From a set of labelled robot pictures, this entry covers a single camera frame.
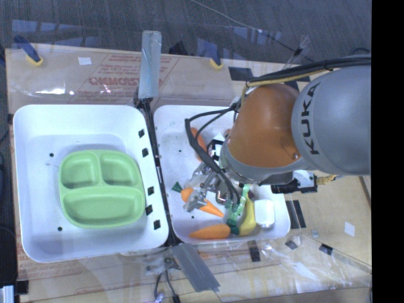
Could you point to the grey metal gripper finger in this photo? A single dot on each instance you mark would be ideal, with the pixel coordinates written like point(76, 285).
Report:
point(222, 197)
point(195, 200)

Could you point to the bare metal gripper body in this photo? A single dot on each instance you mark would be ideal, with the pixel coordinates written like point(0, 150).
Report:
point(211, 179)

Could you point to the orange carrot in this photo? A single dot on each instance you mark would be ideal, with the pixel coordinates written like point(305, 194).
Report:
point(213, 208)
point(200, 140)
point(211, 231)

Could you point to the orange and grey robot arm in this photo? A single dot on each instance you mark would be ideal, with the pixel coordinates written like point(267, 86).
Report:
point(328, 118)

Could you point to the yellow banana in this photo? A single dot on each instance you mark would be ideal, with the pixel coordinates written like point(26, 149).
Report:
point(249, 216)

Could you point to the white plastic tray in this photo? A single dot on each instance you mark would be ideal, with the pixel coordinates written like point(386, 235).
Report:
point(41, 181)
point(176, 156)

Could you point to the green divided plate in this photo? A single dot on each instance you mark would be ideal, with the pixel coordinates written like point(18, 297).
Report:
point(101, 200)

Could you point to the brown cardboard board red print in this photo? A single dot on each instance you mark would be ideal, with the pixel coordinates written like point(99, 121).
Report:
point(104, 80)

